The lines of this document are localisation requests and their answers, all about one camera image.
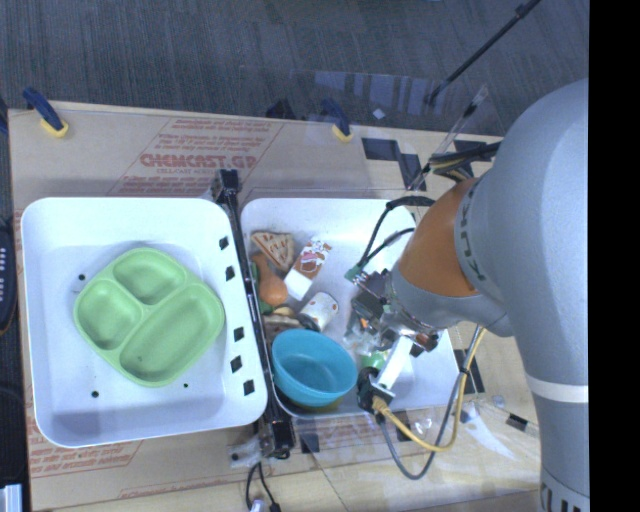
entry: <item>toy pizza slice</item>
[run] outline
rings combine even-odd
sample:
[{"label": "toy pizza slice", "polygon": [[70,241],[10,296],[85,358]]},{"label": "toy pizza slice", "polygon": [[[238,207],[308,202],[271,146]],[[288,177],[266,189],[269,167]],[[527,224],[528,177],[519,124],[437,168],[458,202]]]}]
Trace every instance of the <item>toy pizza slice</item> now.
[{"label": "toy pizza slice", "polygon": [[293,265],[296,254],[290,234],[257,231],[251,235],[251,240],[278,270],[287,272]]}]

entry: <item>green plate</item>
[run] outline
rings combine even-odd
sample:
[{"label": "green plate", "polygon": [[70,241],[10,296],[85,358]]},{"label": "green plate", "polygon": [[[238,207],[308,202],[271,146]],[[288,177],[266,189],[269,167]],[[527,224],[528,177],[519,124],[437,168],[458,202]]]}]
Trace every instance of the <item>green plate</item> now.
[{"label": "green plate", "polygon": [[219,336],[222,301],[165,252],[138,248],[101,270],[76,299],[84,339],[125,377],[159,387],[175,380]]}]

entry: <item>blue bowl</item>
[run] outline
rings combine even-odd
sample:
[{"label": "blue bowl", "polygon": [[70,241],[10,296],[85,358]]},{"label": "blue bowl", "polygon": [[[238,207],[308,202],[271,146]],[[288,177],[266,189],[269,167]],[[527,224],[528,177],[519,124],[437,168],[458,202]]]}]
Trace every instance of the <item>blue bowl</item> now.
[{"label": "blue bowl", "polygon": [[307,329],[281,332],[271,345],[273,381],[293,402],[326,407],[356,384],[351,355],[331,338]]}]

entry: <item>gray floor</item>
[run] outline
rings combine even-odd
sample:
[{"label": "gray floor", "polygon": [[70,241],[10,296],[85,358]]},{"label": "gray floor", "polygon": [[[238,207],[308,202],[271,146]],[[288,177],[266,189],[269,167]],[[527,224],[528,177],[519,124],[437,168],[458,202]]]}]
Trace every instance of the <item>gray floor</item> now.
[{"label": "gray floor", "polygon": [[[296,94],[292,72],[438,83],[521,3],[1,0],[0,95],[11,108],[25,108],[22,91],[32,86],[56,100],[263,115],[270,102]],[[456,80],[463,98],[487,85],[494,108],[487,134],[502,135],[535,100],[588,76],[589,17],[588,0],[543,0]],[[354,122],[373,120],[342,100]],[[383,122],[447,130],[452,119],[419,112]],[[10,172],[2,140],[3,219],[12,213]],[[18,339],[15,322],[0,338],[0,487],[26,478],[24,418],[7,392],[23,389]]]}]

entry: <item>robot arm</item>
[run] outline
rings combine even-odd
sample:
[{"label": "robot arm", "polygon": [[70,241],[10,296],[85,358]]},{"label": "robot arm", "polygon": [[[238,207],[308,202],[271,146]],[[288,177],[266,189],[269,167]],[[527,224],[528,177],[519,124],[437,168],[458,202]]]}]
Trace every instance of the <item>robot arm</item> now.
[{"label": "robot arm", "polygon": [[387,278],[393,308],[432,331],[469,320],[515,337],[547,512],[590,509],[587,112],[587,80],[530,107],[493,168],[429,209]]}]

